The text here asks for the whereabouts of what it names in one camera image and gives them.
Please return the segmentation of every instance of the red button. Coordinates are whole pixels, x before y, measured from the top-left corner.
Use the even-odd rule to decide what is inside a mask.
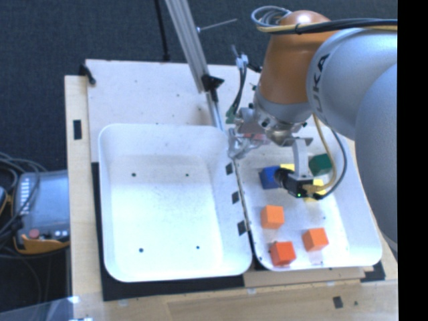
[[[37,228],[30,229],[28,236],[30,239],[39,239],[40,231]]]

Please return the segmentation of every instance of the black pole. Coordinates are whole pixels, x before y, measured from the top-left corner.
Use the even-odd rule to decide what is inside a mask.
[[[161,13],[161,7],[159,5],[159,0],[154,0],[154,7],[156,9],[156,15],[158,17],[158,24],[160,29],[160,36],[162,37],[162,46],[163,46],[163,60],[169,61],[171,59],[168,51],[168,45],[167,45],[167,37],[165,35],[165,29],[163,26],[162,21],[162,13]]]

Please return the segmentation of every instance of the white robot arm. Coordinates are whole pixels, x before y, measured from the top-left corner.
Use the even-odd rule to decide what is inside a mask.
[[[229,156],[243,158],[266,139],[291,146],[315,115],[355,141],[368,202],[398,257],[397,20],[330,21],[313,11],[272,6],[255,10],[252,18],[272,36],[253,106],[239,109],[229,130]],[[307,187],[300,183],[287,186],[285,179],[281,186]]]

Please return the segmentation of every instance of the green block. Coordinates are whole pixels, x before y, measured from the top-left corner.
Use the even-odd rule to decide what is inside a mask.
[[[332,169],[332,163],[326,153],[318,154],[309,160],[309,169],[312,171],[314,176],[324,175],[330,172]]]

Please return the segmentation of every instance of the dark floor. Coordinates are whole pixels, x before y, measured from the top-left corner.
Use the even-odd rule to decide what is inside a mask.
[[[237,18],[201,33],[210,64],[233,65],[235,44],[262,65],[268,37],[255,30],[249,16],[264,5],[309,9],[330,19],[398,17],[398,0],[189,0],[189,5],[199,27]],[[163,0],[160,8],[171,60],[185,62]],[[163,56],[154,0],[0,0],[0,152],[49,171],[66,169],[64,76],[77,75],[88,58],[161,61]],[[27,261],[0,257],[0,312],[67,296],[66,262],[65,252]]]

